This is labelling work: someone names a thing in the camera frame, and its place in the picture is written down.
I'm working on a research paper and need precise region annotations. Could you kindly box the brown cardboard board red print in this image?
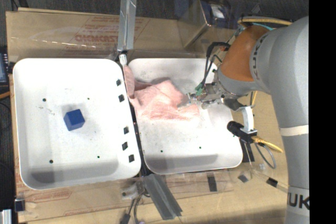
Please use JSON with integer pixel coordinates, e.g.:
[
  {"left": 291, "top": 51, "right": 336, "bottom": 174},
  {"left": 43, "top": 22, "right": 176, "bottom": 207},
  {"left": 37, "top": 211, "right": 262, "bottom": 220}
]
[{"left": 5, "top": 7, "right": 289, "bottom": 224}]

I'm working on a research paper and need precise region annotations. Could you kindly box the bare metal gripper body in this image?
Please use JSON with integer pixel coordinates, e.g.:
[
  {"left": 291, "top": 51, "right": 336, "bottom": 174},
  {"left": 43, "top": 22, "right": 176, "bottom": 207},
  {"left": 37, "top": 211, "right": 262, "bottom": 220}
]
[{"left": 197, "top": 82, "right": 248, "bottom": 112}]

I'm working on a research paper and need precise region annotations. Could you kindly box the black cylinder on white bracket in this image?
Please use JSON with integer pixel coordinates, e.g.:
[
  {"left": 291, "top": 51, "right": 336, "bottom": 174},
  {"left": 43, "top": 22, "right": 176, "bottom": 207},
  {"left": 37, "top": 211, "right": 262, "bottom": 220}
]
[{"left": 226, "top": 105, "right": 258, "bottom": 144}]

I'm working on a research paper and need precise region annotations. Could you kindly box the white plastic tray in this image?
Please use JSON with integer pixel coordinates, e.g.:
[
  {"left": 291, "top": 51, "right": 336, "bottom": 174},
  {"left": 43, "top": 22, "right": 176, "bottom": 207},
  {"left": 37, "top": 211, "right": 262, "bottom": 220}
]
[
  {"left": 12, "top": 58, "right": 142, "bottom": 190},
  {"left": 127, "top": 57, "right": 244, "bottom": 175}
]

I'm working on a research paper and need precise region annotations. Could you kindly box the blue cube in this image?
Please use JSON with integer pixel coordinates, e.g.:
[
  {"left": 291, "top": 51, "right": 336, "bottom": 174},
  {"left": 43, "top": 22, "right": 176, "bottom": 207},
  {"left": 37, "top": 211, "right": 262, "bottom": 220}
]
[{"left": 62, "top": 108, "right": 86, "bottom": 132}]

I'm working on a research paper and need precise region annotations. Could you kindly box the pink cloth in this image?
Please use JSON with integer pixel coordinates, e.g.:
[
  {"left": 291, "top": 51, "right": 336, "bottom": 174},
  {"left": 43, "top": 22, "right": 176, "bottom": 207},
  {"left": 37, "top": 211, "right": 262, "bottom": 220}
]
[{"left": 123, "top": 65, "right": 202, "bottom": 122}]

